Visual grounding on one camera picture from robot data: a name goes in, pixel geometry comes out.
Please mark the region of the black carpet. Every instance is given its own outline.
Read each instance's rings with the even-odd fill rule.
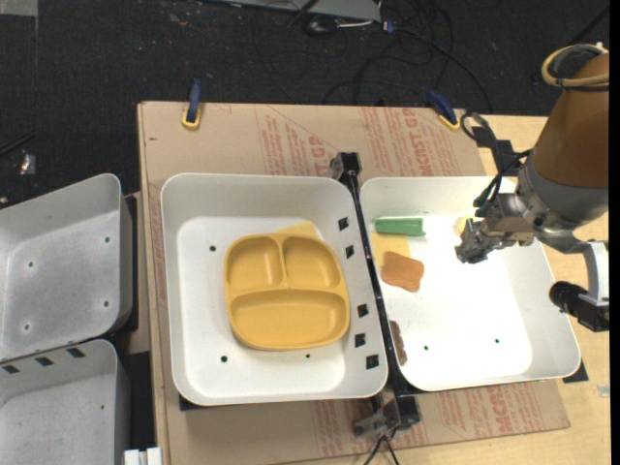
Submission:
[[[0,155],[7,204],[101,172],[140,188],[136,106],[231,103],[425,105],[547,115],[558,90],[545,57],[587,29],[609,0],[385,0],[382,26],[304,33],[311,14],[190,0],[39,0],[39,19],[0,15]],[[609,46],[608,15],[581,40]],[[20,175],[24,153],[36,173]]]

